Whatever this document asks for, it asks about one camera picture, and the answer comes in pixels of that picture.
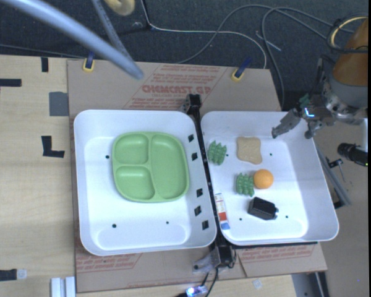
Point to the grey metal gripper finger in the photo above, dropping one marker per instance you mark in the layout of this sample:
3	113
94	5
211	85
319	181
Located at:
287	123
313	129

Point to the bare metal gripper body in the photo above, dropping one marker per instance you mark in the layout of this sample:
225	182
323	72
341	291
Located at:
323	110

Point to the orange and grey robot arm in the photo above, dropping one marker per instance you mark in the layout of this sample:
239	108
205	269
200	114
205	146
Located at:
352	70

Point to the beige toy bread slice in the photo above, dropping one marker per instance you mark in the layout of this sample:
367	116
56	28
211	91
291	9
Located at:
249	149

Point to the orange ball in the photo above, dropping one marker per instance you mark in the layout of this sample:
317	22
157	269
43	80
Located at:
263	179

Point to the white plastic tray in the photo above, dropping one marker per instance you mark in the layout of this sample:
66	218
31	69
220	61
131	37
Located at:
99	196
293	196

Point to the green toy grapes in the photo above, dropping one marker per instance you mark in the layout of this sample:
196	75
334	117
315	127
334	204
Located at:
217	153
244	185

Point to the black box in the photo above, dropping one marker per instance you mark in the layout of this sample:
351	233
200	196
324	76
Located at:
261	208

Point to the white red blue carton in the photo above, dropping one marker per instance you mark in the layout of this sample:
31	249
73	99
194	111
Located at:
221	209

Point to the green divided plate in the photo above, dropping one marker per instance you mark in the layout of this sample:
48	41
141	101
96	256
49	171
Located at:
167	166

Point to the brown cardboard board red print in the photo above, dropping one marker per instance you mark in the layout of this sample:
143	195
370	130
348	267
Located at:
111	88

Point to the black cylinder on white bracket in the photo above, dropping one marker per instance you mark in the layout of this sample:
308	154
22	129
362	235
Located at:
352	153

